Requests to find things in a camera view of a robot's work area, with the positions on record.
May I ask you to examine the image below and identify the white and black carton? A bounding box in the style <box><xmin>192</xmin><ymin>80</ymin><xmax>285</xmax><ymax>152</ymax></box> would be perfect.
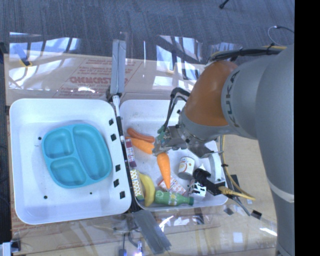
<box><xmin>187</xmin><ymin>163</ymin><xmax>208</xmax><ymax>202</ymax></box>

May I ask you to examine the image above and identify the orange red sausage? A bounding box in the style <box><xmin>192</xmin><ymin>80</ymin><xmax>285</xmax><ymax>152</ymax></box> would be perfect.
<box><xmin>126</xmin><ymin>127</ymin><xmax>156</xmax><ymax>144</ymax></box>

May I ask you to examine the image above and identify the yellow banana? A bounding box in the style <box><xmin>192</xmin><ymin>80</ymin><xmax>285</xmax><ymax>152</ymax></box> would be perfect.
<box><xmin>138</xmin><ymin>172</ymin><xmax>156</xmax><ymax>208</ymax></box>

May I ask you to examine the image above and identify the yellow and white carton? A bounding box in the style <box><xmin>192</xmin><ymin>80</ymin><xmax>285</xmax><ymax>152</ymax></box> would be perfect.
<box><xmin>129</xmin><ymin>168</ymin><xmax>146</xmax><ymax>202</ymax></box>

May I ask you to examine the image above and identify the dark red carton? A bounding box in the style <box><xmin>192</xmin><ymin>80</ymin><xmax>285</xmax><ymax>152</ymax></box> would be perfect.
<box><xmin>124</xmin><ymin>138</ymin><xmax>138</xmax><ymax>169</ymax></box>

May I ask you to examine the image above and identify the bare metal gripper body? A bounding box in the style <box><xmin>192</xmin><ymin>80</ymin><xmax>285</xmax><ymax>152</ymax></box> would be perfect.
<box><xmin>155</xmin><ymin>124</ymin><xmax>216</xmax><ymax>159</ymax></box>

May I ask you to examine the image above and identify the green bottle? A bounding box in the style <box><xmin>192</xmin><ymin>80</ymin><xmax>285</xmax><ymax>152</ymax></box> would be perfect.
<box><xmin>154</xmin><ymin>190</ymin><xmax>195</xmax><ymax>207</ymax></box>

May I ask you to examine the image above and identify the orange carrot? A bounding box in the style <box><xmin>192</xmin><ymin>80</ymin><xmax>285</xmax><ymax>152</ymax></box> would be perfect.
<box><xmin>124</xmin><ymin>136</ymin><xmax>155</xmax><ymax>155</ymax></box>
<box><xmin>156</xmin><ymin>152</ymin><xmax>172</xmax><ymax>190</ymax></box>

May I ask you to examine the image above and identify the white plastic tray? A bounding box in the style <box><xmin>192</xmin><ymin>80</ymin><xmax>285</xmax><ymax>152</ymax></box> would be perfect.
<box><xmin>9</xmin><ymin>97</ymin><xmax>133</xmax><ymax>225</ymax></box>
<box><xmin>119</xmin><ymin>99</ymin><xmax>229</xmax><ymax>211</ymax></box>

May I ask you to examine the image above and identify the white and orange can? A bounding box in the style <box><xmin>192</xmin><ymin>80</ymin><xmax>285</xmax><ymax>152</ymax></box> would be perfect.
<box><xmin>177</xmin><ymin>156</ymin><xmax>196</xmax><ymax>181</ymax></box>

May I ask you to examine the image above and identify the blue divided plate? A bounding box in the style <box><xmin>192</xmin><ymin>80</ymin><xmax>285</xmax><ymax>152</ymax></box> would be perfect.
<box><xmin>41</xmin><ymin>123</ymin><xmax>113</xmax><ymax>189</ymax></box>

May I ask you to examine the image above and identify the brown cardboard board red print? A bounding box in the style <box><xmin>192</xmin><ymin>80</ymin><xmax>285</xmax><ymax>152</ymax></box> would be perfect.
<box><xmin>3</xmin><ymin>53</ymin><xmax>278</xmax><ymax>256</ymax></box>

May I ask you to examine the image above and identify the orange and white carton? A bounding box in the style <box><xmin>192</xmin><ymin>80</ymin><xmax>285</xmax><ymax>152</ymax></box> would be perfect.
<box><xmin>157</xmin><ymin>175</ymin><xmax>187</xmax><ymax>197</ymax></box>

